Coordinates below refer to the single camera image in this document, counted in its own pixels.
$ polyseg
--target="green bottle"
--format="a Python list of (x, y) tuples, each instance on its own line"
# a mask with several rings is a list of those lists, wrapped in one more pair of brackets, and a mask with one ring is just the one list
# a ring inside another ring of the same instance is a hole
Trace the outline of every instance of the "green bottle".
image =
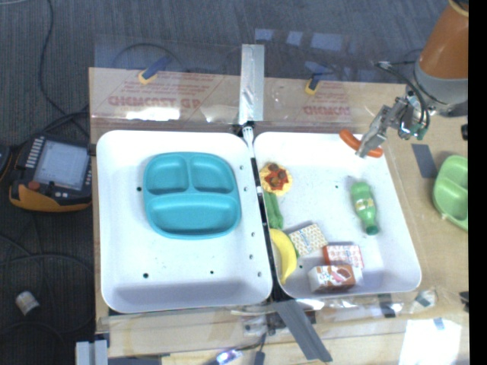
[(356, 182), (352, 185), (352, 199), (355, 206), (355, 212), (361, 218), (365, 226), (367, 235), (375, 235), (379, 228), (375, 222), (377, 209), (371, 194), (371, 187), (366, 182)]

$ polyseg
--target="green container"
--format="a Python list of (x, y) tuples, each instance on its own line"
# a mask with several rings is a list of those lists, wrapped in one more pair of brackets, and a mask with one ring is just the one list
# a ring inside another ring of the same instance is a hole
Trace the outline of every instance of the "green container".
[(451, 155), (441, 165), (434, 182), (433, 202), (443, 218), (469, 230), (468, 160)]
[(372, 197), (371, 187), (366, 182), (356, 182), (351, 187), (355, 212), (361, 219), (367, 235), (376, 235), (379, 227), (375, 221), (377, 209)]

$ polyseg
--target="blue divided plate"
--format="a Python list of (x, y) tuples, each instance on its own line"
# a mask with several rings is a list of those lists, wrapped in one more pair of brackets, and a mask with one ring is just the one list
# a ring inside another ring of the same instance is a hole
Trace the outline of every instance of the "blue divided plate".
[(144, 171), (145, 213), (160, 235), (216, 238), (240, 222), (234, 172), (214, 154), (175, 152), (152, 158)]

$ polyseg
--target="small box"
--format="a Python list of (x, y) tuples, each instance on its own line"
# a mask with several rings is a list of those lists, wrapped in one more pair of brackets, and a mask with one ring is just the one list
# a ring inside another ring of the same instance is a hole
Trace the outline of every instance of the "small box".
[(291, 238), (300, 257), (319, 250), (328, 244), (317, 224), (311, 224), (296, 230), (289, 234), (289, 238)]
[(357, 283), (355, 269), (351, 265), (315, 266), (307, 273), (310, 289), (312, 292), (348, 290)]
[(325, 265), (348, 264), (364, 268), (364, 260), (358, 245), (326, 245), (323, 247)]

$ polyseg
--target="banana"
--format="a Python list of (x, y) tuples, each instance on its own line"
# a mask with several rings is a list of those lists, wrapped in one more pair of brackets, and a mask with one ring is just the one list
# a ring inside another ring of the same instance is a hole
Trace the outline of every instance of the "banana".
[(298, 266), (298, 257), (291, 239), (284, 232), (269, 228), (271, 240), (277, 247), (281, 256), (281, 285), (284, 285), (288, 277)]

